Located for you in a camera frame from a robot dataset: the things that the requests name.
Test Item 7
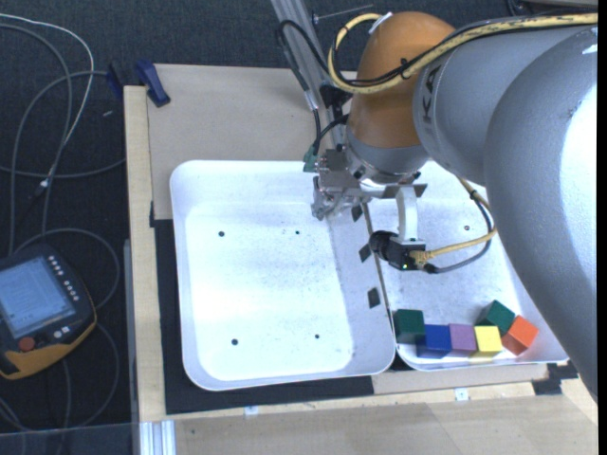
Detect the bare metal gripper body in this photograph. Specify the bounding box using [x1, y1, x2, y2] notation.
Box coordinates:
[313, 148, 424, 207]

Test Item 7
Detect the thin black rod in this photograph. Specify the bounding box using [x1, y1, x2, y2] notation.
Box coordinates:
[362, 204, 395, 346]

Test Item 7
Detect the white plastic tray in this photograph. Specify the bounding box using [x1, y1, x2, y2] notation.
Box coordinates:
[169, 159, 397, 391]
[363, 159, 570, 373]

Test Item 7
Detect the brown cardboard board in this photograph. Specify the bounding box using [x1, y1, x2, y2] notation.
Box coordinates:
[145, 63, 551, 396]

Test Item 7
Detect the dark green cube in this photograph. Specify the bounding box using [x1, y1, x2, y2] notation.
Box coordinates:
[393, 308, 427, 345]
[474, 300, 516, 337]

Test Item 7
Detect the blue cube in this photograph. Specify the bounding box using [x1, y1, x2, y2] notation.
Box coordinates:
[415, 323, 452, 360]

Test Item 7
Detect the purple cube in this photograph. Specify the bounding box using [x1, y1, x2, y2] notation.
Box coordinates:
[448, 322, 478, 355]

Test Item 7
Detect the yellow cube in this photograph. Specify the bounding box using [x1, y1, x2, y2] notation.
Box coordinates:
[469, 324, 504, 360]

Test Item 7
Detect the orange cube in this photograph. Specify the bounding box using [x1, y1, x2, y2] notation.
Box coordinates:
[501, 315, 541, 356]

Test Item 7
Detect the black cylinder on white bracket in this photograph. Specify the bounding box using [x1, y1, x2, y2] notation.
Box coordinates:
[368, 182, 429, 272]

